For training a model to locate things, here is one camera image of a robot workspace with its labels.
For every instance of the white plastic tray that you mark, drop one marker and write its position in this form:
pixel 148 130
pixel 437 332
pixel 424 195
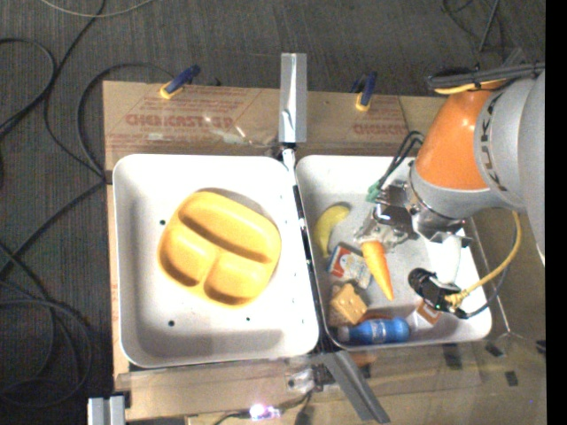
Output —
pixel 146 281
pixel 425 326

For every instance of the orange carrot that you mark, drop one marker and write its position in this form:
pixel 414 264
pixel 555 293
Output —
pixel 378 266

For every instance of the yellow banana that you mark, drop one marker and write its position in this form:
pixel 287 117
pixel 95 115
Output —
pixel 327 228

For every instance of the black cylinder on white bracket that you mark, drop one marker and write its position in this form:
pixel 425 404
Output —
pixel 432 287

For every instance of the blue plastic bottle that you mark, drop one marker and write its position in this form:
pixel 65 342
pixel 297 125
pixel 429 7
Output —
pixel 376 331

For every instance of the yellow divided plate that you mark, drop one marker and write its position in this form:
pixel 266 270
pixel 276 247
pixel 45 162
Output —
pixel 221 246

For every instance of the white red and blue carton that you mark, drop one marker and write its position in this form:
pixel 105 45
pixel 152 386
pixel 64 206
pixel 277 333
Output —
pixel 347 266

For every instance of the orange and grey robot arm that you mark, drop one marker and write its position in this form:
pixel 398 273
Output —
pixel 456 149

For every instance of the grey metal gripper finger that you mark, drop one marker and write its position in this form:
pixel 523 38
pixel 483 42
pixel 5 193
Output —
pixel 368 229
pixel 395 236

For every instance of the tan toy bread slice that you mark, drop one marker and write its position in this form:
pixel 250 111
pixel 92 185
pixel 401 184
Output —
pixel 347 306

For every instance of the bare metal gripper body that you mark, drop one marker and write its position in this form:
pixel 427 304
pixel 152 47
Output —
pixel 398 202

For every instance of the orange and white carton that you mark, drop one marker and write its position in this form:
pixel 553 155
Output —
pixel 427 313

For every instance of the brown cardboard board red print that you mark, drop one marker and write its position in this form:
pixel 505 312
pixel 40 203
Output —
pixel 186 118

